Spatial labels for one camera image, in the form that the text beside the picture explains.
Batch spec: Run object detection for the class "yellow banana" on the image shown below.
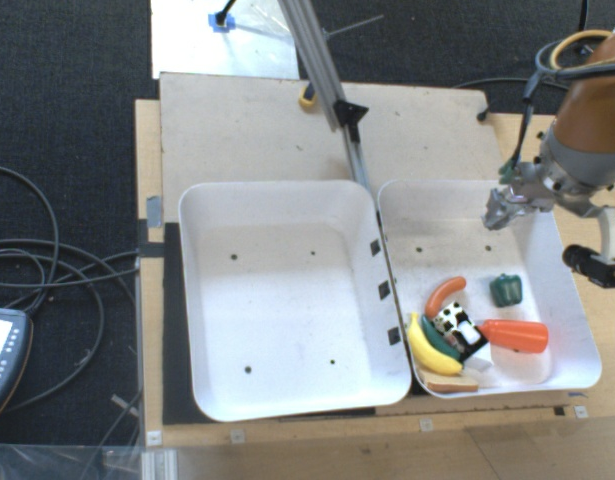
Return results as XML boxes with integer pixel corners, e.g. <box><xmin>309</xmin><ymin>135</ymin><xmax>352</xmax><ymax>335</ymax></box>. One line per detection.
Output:
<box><xmin>406</xmin><ymin>311</ymin><xmax>464</xmax><ymax>377</ymax></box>

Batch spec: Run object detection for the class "green cucumber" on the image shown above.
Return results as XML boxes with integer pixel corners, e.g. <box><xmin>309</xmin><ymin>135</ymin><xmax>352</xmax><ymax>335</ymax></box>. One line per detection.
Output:
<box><xmin>420</xmin><ymin>314</ymin><xmax>464</xmax><ymax>362</ymax></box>

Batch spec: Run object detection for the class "black and white carton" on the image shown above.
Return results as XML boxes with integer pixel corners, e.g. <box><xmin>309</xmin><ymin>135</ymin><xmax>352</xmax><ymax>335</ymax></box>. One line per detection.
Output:
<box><xmin>432</xmin><ymin>300</ymin><xmax>490</xmax><ymax>362</ymax></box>

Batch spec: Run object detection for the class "orange sausage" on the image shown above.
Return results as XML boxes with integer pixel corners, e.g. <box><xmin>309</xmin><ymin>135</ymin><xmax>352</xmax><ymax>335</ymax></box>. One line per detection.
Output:
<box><xmin>424</xmin><ymin>275</ymin><xmax>468</xmax><ymax>320</ymax></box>

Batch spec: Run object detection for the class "black cylinder on white bracket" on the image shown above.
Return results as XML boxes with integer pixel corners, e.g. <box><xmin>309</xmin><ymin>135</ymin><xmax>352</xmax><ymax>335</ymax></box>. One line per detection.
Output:
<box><xmin>561</xmin><ymin>206</ymin><xmax>615</xmax><ymax>290</ymax></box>

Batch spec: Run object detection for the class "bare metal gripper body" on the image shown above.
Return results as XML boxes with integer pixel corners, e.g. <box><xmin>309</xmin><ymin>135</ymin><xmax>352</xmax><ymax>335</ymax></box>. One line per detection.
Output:
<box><xmin>506</xmin><ymin>160</ymin><xmax>564</xmax><ymax>214</ymax></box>

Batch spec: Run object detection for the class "orange carrot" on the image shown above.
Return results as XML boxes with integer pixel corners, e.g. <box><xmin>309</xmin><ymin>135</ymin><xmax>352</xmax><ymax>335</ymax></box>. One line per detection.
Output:
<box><xmin>476</xmin><ymin>318</ymin><xmax>550</xmax><ymax>355</ymax></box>

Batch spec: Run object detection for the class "brown bread slice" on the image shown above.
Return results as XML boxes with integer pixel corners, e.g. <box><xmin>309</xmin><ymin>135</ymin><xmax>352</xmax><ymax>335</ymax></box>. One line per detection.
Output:
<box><xmin>417</xmin><ymin>367</ymin><xmax>480</xmax><ymax>395</ymax></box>

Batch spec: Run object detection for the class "thin black rod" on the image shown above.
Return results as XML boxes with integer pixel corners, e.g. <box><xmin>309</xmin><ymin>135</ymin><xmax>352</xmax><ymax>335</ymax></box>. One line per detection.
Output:
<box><xmin>373</xmin><ymin>206</ymin><xmax>416</xmax><ymax>384</ymax></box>

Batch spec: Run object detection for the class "pale wood board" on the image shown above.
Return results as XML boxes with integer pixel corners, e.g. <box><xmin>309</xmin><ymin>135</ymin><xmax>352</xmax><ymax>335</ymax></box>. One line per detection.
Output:
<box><xmin>133</xmin><ymin>98</ymin><xmax>615</xmax><ymax>447</ymax></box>

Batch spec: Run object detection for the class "white plastic tray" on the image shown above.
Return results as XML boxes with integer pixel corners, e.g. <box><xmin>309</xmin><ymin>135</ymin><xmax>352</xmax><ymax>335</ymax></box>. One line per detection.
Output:
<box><xmin>376</xmin><ymin>177</ymin><xmax>603</xmax><ymax>399</ymax></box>
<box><xmin>177</xmin><ymin>178</ymin><xmax>414</xmax><ymax>423</ymax></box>

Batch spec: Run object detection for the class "green bell pepper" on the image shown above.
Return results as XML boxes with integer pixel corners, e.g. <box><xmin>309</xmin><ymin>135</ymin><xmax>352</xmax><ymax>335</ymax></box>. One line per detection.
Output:
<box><xmin>488</xmin><ymin>273</ymin><xmax>524</xmax><ymax>309</ymax></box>

